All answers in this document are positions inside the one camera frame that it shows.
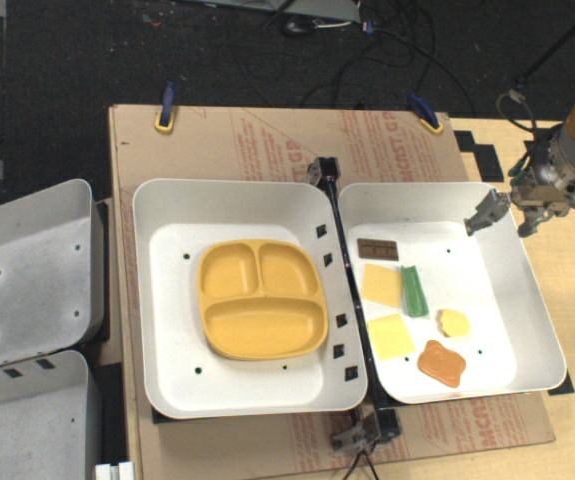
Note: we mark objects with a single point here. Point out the thin black rod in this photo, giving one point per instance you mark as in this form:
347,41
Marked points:
354,288

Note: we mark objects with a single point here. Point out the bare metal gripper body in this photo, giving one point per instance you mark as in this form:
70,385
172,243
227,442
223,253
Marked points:
542,195

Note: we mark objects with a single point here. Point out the white plastic tray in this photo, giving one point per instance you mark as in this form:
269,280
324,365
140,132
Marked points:
497,313
177,318

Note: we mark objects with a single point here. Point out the yellow biscuit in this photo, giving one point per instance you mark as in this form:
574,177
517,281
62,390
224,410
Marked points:
454,323

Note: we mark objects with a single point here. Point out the brown cardboard board red print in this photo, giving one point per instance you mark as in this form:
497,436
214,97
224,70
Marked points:
217,138

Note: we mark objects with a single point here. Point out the green stick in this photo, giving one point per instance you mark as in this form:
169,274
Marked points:
414,292

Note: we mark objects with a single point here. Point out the yellow cheese slice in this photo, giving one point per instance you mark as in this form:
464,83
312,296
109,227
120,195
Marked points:
390,338
382,286

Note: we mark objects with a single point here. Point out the orange toast slice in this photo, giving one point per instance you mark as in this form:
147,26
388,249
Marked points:
441,364

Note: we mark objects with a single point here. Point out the yellow divided plate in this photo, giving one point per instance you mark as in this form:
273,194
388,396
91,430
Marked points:
262,318

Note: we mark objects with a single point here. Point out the brown chocolate bar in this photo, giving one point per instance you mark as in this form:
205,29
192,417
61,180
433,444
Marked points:
378,249

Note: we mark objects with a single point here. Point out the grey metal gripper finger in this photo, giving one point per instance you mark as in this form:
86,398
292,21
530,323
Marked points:
487,210
532,223

